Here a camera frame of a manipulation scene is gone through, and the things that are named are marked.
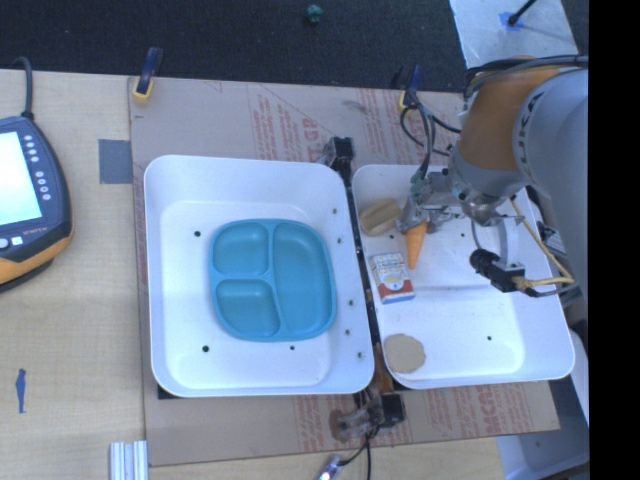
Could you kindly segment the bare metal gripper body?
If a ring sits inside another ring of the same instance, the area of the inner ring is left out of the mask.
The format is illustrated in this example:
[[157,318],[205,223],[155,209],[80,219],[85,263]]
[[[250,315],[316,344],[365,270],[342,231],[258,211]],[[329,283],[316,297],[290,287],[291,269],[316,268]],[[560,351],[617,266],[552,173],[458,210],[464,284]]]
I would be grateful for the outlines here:
[[462,214],[480,226],[495,226],[504,218],[498,207],[505,197],[483,193],[466,183],[457,171],[417,171],[410,181],[410,197],[419,206],[420,223],[427,222],[429,210]]

